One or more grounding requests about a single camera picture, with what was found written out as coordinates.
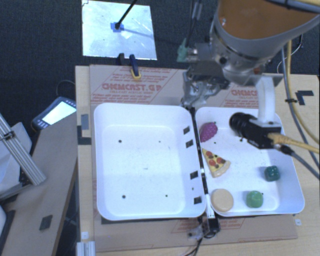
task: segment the white tray with toy food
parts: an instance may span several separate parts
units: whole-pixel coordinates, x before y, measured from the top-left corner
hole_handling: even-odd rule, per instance
[[[193,218],[206,208],[190,113],[103,103],[94,111],[97,208],[112,221]]]
[[[202,107],[195,115],[198,131],[207,123],[215,122],[217,127],[209,127],[215,135],[200,143],[212,199],[207,205],[193,120],[186,109],[97,106],[93,121],[97,208],[102,217],[111,221],[194,218],[206,207],[225,217],[302,211],[304,197],[291,157],[275,149],[257,149],[246,139],[241,142],[229,127],[236,112],[258,114],[257,109]],[[214,161],[211,168],[217,168],[214,175],[209,161]],[[277,166],[278,180],[266,181],[264,171],[270,166]]]
[[[212,202],[212,208],[224,217],[301,212],[305,206],[305,200],[292,158],[275,149],[258,149],[249,144],[246,139],[242,140],[237,136],[230,128],[229,120],[234,113],[238,112],[258,116],[257,109],[222,107],[202,107],[195,115],[198,130],[201,131],[202,127],[208,123],[215,123],[217,127],[212,138],[206,141],[202,139],[204,142],[200,143],[211,202],[215,196],[214,193],[217,196],[215,198],[217,205]],[[277,115],[275,121],[281,124]],[[224,164],[227,168],[223,166],[223,172],[215,177],[210,170],[209,161],[214,163],[213,166],[220,162],[220,165]],[[265,171],[271,167],[277,167],[279,179],[273,181],[266,179]],[[223,205],[221,207],[219,193],[225,198],[231,195],[233,203],[229,203],[227,208]],[[248,197],[253,193],[260,197],[260,203],[256,202],[257,205],[254,205],[255,202],[248,201],[250,200]],[[225,198],[222,204],[228,204]]]

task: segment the device screen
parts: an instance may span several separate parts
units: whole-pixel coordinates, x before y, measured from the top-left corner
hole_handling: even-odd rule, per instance
[[[45,121],[46,123],[48,123],[49,125],[53,125],[54,123],[71,115],[74,112],[76,112],[76,109],[74,107],[61,101],[42,120]]]

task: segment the pizza slice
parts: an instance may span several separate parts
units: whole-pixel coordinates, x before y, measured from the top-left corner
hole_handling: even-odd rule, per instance
[[[205,161],[209,166],[212,177],[216,178],[224,174],[230,167],[231,162],[213,154],[211,151],[202,149]]]

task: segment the black carpet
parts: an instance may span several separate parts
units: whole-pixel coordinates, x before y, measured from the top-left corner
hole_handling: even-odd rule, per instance
[[[131,3],[130,0],[109,1]],[[201,22],[190,45],[208,35],[216,1],[203,0]],[[140,66],[185,69],[176,62],[177,48],[187,34],[190,1],[139,0],[150,5],[157,61],[139,60]],[[14,125],[30,123],[57,96],[61,80],[75,80],[76,65],[109,64],[112,58],[82,56],[82,2],[80,0],[1,0],[0,2],[0,113]],[[280,56],[267,67],[275,73]],[[292,73],[319,74],[319,26],[304,34],[303,48],[292,59]],[[75,97],[72,84],[59,87],[60,95]]]

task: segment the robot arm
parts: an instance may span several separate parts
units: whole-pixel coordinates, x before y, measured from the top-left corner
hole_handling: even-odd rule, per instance
[[[183,75],[184,107],[205,104],[208,97],[226,89],[230,82],[256,86],[264,65],[286,42],[312,29],[320,21],[318,14],[287,9],[272,2],[218,2],[209,43],[196,43],[184,59],[190,63]]]

